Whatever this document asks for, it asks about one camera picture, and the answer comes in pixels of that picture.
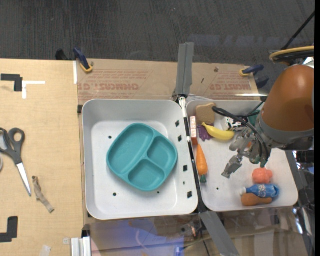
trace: scissors handle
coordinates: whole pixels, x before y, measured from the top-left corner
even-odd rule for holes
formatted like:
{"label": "scissors handle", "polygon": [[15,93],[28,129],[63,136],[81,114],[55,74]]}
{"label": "scissors handle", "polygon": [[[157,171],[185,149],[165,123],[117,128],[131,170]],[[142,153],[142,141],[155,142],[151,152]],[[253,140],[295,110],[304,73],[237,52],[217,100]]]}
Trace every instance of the scissors handle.
{"label": "scissors handle", "polygon": [[17,132],[20,133],[20,131],[21,130],[18,128],[13,128],[10,130],[11,136],[13,136],[13,140],[12,140],[10,138],[7,130],[0,128],[0,135],[3,134],[3,140],[4,140],[4,144],[6,146],[6,148],[3,148],[0,146],[0,152],[3,152],[5,154],[9,155],[13,159],[13,161],[16,165],[22,163],[21,155],[20,155],[20,153],[18,153],[16,151],[16,148],[17,148],[17,150],[19,150],[19,152],[21,152],[22,143],[23,143],[23,140],[25,139],[25,133],[23,131],[21,131],[21,139],[19,141],[15,140],[15,138],[14,138],[15,134]]}

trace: blue bottle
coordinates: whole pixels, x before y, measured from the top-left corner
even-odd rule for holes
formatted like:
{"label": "blue bottle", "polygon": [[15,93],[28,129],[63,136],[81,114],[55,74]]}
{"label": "blue bottle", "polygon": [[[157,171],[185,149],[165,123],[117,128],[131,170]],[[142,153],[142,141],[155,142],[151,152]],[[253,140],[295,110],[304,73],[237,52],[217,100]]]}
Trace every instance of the blue bottle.
{"label": "blue bottle", "polygon": [[275,198],[279,195],[279,187],[275,184],[255,184],[251,187],[244,187],[241,194],[253,193],[260,198]]}

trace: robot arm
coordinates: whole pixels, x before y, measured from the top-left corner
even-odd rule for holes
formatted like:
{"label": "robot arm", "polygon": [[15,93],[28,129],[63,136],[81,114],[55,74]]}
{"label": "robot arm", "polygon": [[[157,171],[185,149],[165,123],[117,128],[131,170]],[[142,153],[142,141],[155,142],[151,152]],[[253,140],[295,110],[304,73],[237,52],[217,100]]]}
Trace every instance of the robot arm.
{"label": "robot arm", "polygon": [[229,147],[237,151],[226,165],[229,178],[242,164],[243,157],[264,167],[271,150],[307,150],[314,136],[314,77],[309,65],[285,69],[273,85],[254,127],[245,128]]}

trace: yellow cable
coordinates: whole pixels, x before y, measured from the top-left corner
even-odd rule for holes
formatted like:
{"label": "yellow cable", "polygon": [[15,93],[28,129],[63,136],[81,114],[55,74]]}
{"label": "yellow cable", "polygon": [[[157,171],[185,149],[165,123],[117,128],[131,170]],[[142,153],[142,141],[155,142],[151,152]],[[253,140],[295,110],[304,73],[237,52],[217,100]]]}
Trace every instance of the yellow cable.
{"label": "yellow cable", "polygon": [[282,54],[291,54],[291,53],[297,53],[297,52],[303,52],[303,51],[312,51],[314,49],[315,49],[315,46],[305,46],[305,47],[297,47],[297,48],[292,48],[292,49],[280,50],[280,51],[272,53],[269,56],[269,59],[271,61],[273,61],[274,57],[282,55]]}

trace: white plastic tray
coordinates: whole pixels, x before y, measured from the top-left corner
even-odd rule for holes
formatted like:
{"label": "white plastic tray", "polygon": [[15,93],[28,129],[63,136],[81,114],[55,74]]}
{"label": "white plastic tray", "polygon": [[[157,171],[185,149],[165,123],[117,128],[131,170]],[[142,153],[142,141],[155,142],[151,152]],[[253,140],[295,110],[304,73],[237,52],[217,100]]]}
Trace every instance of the white plastic tray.
{"label": "white plastic tray", "polygon": [[[86,207],[94,218],[115,220],[184,215],[195,211],[197,188],[184,118],[177,103],[170,100],[93,99],[83,106],[82,122]],[[178,151],[175,168],[154,191],[140,191],[128,185],[107,166],[111,144],[133,123],[144,123],[156,129]]]}
{"label": "white plastic tray", "polygon": [[[259,101],[227,101],[211,100],[216,103],[218,108],[225,109],[234,115],[245,115],[259,104]],[[187,104],[187,115],[194,116],[197,105],[207,104],[207,100],[193,100]],[[223,116],[216,114],[214,126],[222,129]],[[201,145],[206,156],[208,164],[207,183],[201,183],[201,194],[204,204],[215,212],[240,211],[249,209],[289,207],[298,201],[298,190],[293,178],[286,153],[280,149],[273,149],[266,168],[271,170],[273,178],[271,182],[277,184],[280,188],[279,196],[271,204],[261,204],[256,206],[243,206],[239,191],[241,187],[251,187],[253,184],[252,173],[260,165],[252,164],[248,158],[244,157],[242,167],[230,178],[222,176],[230,158],[237,152],[229,150],[231,141],[221,141],[215,138],[202,141],[198,137],[198,143]],[[194,156],[197,155],[197,147],[193,147]]]}

